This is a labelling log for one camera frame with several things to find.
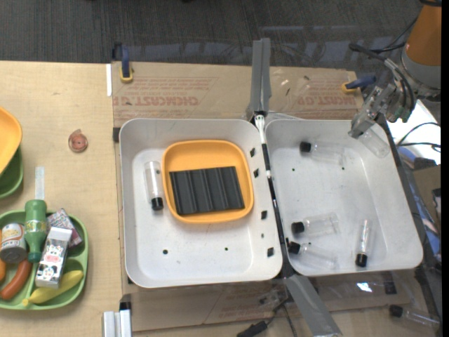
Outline brown cardboard board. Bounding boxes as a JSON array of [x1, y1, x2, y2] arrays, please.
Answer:
[[111, 60, 433, 333]]

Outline orange sausage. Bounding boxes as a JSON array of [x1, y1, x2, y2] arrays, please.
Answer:
[[0, 259, 34, 302]]

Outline green divided plate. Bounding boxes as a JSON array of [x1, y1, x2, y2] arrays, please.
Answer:
[[0, 145, 25, 200], [0, 209, 90, 311]]

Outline black ribbed rack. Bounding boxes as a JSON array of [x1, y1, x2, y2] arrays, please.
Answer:
[[168, 166, 246, 216]]

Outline orange divided plate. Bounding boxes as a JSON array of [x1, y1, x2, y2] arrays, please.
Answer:
[[0, 106, 24, 176]]

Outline green bottle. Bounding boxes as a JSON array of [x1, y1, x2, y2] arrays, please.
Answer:
[[23, 199, 48, 264]]

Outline small can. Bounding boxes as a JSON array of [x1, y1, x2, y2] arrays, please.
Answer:
[[0, 222, 29, 264]]

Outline pink doughnut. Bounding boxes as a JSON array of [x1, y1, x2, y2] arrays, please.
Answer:
[[67, 128, 89, 154]]

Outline yellow banana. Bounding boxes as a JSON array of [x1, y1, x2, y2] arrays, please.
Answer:
[[22, 269, 85, 307]]

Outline white cow print carton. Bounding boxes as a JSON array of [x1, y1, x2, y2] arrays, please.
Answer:
[[34, 226, 74, 290]]

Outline white plastic tray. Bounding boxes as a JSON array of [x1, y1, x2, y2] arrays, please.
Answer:
[[118, 117, 284, 289], [263, 119, 424, 278]]

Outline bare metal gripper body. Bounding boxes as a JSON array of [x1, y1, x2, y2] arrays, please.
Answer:
[[358, 81, 417, 123]]

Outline clear plastic bottle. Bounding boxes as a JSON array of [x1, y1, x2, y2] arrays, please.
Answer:
[[357, 122, 391, 159], [388, 304, 441, 333], [143, 160, 165, 212], [299, 140, 348, 166], [287, 241, 339, 271], [354, 218, 374, 269], [290, 212, 342, 239]]

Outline pink packet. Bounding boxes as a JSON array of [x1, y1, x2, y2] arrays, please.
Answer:
[[46, 208, 84, 249]]

